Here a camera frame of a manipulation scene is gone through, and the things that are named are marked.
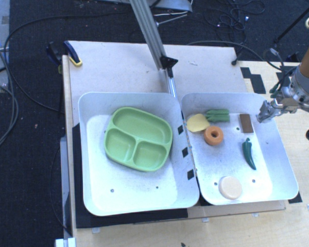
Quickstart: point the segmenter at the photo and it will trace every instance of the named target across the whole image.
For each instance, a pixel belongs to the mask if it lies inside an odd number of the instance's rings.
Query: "green plate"
[[[112,115],[104,137],[107,156],[140,171],[156,171],[168,157],[173,132],[168,122],[148,112],[123,107]]]

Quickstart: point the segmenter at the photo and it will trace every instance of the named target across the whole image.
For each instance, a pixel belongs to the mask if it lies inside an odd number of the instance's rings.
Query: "toy donut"
[[[223,131],[218,126],[209,126],[204,131],[204,138],[207,144],[216,146],[223,140]]]

